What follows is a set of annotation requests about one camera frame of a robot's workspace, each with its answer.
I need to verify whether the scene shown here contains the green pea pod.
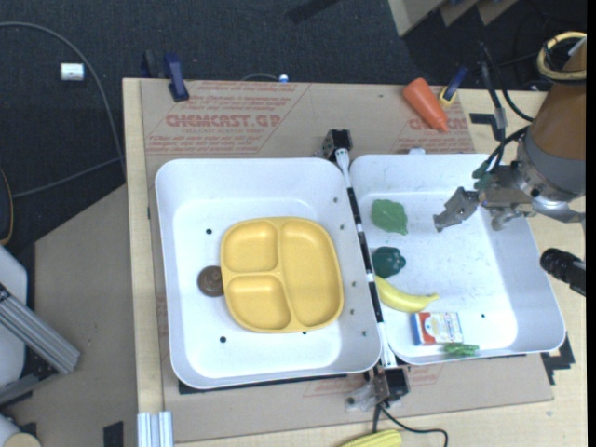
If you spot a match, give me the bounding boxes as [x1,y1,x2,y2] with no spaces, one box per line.
[442,342,481,357]

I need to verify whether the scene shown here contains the light green lettuce leaf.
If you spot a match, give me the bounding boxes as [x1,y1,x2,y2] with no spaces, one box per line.
[370,197,410,237]

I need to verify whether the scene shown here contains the yellow corn cob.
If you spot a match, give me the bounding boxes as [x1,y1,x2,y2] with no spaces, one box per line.
[339,428,403,447]

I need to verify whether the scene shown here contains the yellow banana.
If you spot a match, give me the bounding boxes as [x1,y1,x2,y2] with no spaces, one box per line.
[373,274,440,315]

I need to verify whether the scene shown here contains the red and white carton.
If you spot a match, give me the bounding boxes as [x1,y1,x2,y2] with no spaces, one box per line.
[410,310,466,347]

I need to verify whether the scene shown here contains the black cylinder on white bracket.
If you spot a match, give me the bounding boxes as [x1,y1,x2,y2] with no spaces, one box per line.
[539,210,588,298]

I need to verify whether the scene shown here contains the white plastic tray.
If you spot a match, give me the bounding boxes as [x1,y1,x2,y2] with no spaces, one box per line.
[347,152,568,367]
[154,156,385,390]

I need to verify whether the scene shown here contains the black block with thin wires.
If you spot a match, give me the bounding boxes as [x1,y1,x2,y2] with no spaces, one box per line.
[345,365,412,413]
[320,129,354,160]

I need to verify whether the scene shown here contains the thin black and white rod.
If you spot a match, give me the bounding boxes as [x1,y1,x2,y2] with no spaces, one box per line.
[335,147,395,369]

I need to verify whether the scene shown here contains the brown cardboard board, red print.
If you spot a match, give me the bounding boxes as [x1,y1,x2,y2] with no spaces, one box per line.
[139,78,556,444]

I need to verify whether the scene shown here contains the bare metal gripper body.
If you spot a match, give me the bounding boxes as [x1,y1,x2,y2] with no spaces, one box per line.
[478,164,587,224]

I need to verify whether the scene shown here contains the yellow divided plate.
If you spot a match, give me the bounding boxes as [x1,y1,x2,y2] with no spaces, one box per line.
[219,216,346,334]

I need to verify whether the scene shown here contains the orange carrot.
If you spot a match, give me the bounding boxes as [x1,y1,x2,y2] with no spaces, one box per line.
[402,76,451,134]

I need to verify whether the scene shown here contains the dark green bell pepper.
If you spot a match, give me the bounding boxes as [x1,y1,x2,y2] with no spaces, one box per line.
[371,245,407,279]

